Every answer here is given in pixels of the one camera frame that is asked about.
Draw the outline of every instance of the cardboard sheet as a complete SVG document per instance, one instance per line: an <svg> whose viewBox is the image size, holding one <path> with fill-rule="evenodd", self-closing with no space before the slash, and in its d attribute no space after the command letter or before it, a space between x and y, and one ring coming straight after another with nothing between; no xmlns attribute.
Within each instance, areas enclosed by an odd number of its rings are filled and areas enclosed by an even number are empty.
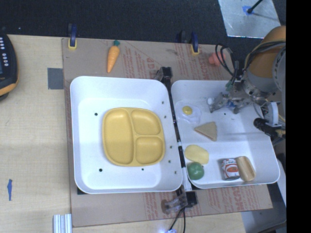
<svg viewBox="0 0 311 233"><path fill-rule="evenodd" d="M77 39L77 49L68 49L62 39L64 89L69 152L71 214L73 227L174 218L165 214L161 203L176 198L175 192L120 193L90 195L81 193L74 181L69 86L78 76L153 79L161 67L171 67L172 81L228 80L222 67L208 63L213 45L199 45L200 54L192 56L190 44L120 41L121 53L108 74L107 53L113 40ZM267 185L196 190L198 204L186 216L202 216L272 208Z"/></svg>

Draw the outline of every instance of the beige triangle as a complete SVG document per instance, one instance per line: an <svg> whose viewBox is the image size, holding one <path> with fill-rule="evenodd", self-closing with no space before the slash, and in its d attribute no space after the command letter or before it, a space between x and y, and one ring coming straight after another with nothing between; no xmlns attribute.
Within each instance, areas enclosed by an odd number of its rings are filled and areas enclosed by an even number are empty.
<svg viewBox="0 0 311 233"><path fill-rule="evenodd" d="M199 127L194 128L194 130L208 137L214 142L217 140L217 126L215 122L209 122L209 123L203 124Z"/></svg>

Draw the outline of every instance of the soup can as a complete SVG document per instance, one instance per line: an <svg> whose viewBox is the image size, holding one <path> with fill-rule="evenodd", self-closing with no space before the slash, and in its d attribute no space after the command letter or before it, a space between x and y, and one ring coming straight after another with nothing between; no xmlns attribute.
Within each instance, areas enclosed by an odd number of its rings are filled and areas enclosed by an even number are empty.
<svg viewBox="0 0 311 233"><path fill-rule="evenodd" d="M227 181L236 180L240 177L239 169L235 159L224 159L222 161L222 169L224 171L224 177Z"/></svg>

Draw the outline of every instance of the wooden table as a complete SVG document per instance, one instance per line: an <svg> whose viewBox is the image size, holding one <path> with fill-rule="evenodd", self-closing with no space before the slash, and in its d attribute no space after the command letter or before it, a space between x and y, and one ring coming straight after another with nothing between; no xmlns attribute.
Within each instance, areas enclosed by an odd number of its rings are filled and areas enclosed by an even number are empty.
<svg viewBox="0 0 311 233"><path fill-rule="evenodd" d="M48 68L63 68L60 37L9 35L20 80L0 102L0 232L51 233L70 214L64 90L48 89ZM7 185L12 180L9 200ZM164 233L172 219L73 228L72 232ZM174 228L183 230L180 218ZM244 233L240 213L186 218L186 232Z"/></svg>

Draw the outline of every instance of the green ball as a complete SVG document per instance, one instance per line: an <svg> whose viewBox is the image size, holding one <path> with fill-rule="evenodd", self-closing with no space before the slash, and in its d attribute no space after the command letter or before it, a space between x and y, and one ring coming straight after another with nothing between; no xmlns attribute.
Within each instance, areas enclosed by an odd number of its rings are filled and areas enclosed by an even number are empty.
<svg viewBox="0 0 311 233"><path fill-rule="evenodd" d="M204 176L204 169L198 162L191 162L187 165L188 175L191 180L199 180Z"/></svg>

